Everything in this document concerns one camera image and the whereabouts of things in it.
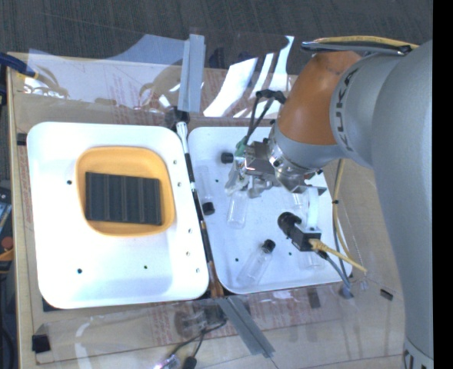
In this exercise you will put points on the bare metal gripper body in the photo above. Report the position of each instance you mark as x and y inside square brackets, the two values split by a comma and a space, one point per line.
[262, 160]

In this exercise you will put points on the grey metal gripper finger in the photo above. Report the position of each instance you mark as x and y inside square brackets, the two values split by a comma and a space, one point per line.
[232, 178]
[257, 189]

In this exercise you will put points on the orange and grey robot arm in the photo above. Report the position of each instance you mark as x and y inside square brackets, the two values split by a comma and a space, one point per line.
[387, 121]

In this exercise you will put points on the clear plastic bottle black cap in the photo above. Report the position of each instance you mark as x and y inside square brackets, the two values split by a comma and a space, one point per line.
[256, 263]
[226, 157]
[205, 187]

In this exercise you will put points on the white plastic tray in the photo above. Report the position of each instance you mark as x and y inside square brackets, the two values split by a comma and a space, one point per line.
[272, 213]
[107, 267]

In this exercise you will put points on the thin black and white rod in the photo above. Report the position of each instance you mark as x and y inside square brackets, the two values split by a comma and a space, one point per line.
[195, 190]

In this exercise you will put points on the black ribbed rack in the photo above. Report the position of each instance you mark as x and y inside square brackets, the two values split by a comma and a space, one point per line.
[123, 198]

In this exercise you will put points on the orange rounded dish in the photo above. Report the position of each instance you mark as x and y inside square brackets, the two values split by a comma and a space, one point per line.
[122, 159]

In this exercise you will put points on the brown cardboard board red print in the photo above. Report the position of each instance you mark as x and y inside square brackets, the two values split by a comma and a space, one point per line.
[24, 206]

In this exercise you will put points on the black cylinder on white bracket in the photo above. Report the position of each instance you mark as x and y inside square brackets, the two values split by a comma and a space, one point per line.
[302, 236]

